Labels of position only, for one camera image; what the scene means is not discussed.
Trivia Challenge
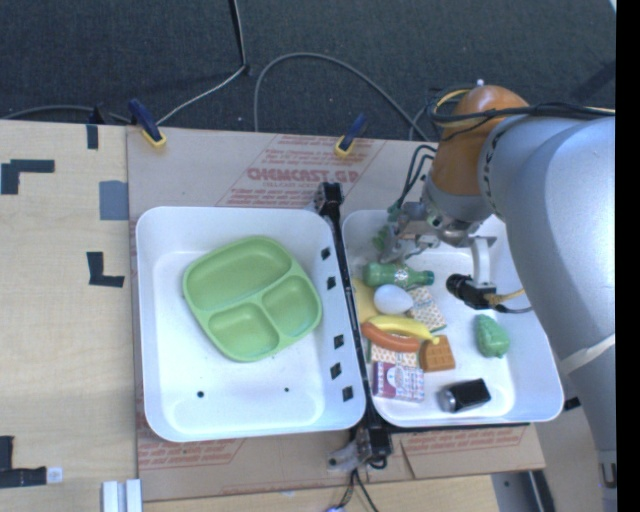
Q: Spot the orange sausage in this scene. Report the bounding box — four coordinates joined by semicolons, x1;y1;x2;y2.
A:
360;321;423;354

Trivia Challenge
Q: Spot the green toy bottle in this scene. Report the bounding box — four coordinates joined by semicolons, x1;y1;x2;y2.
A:
361;261;436;290

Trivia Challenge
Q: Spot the orange waffle biscuit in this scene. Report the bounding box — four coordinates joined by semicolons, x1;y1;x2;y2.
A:
418;334;457;374

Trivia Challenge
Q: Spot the black can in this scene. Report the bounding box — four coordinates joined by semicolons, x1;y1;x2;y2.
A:
437;377;493;415

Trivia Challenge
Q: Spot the red and white carton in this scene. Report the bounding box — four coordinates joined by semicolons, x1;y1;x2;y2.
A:
371;360;427;403

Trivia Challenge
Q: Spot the black cylinder on white bracket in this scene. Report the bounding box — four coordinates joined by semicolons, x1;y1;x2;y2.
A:
445;236;498;310

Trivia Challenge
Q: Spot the brown cardboard board red print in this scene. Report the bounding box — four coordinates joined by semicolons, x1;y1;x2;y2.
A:
125;124;547;503

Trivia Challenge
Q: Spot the black block with thin wires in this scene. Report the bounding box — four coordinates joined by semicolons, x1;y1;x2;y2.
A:
313;181;346;217
326;424;394;474

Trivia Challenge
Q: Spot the white plastic tray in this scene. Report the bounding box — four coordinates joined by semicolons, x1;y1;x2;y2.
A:
134;205;368;444
341;208;566;429

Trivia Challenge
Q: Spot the orange checked packet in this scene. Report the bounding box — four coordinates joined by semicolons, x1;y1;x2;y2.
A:
370;342;421;369

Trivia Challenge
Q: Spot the yellow rounded toy food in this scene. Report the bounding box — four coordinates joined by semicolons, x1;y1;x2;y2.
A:
349;277;382;326

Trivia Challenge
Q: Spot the green divided plate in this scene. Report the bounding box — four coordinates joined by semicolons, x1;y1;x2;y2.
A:
181;234;324;364

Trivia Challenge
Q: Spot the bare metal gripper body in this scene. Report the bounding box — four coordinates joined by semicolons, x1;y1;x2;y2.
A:
396;200;482;250

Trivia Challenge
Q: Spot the white toy egg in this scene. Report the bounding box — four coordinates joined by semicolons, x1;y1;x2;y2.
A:
372;283;416;316

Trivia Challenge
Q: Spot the yellow banana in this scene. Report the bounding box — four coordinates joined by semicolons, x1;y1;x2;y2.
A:
366;314;441;347

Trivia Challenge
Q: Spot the patterned pale packet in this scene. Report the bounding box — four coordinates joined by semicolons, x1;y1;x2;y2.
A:
406;285;448;334

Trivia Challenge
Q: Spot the thin black rod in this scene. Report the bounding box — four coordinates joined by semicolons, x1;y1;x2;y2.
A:
327;209;376;432

